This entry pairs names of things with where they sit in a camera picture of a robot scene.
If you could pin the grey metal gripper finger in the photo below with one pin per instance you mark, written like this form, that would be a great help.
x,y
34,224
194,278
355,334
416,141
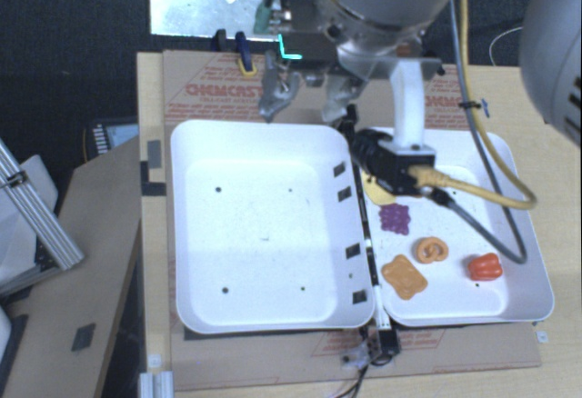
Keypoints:
x,y
338,96
275,92

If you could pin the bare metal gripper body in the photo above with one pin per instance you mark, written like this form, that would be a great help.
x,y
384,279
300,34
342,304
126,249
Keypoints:
x,y
364,46

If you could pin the yellow flat piece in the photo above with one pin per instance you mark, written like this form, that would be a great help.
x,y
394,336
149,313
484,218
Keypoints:
x,y
376,194

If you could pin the purple grapes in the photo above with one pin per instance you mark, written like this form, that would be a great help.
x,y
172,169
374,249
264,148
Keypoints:
x,y
394,218

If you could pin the white plastic tray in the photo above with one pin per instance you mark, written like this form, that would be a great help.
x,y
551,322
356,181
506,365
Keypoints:
x,y
454,296
263,228

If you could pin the thin black and white rod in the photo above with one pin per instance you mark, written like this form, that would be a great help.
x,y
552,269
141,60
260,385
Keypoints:
x,y
369,246

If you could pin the orange pretzel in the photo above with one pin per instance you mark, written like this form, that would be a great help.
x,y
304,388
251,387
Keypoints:
x,y
432,249

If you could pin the orange biscuit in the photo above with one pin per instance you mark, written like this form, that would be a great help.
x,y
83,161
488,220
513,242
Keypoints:
x,y
404,276

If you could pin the red bell pepper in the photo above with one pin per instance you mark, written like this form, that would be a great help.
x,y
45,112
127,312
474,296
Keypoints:
x,y
485,268

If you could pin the brown cardboard board red print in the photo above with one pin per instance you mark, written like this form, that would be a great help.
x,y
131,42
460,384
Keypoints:
x,y
273,360

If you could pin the black cylinder on white bracket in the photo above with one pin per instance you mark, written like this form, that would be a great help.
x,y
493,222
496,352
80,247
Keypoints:
x,y
400,164

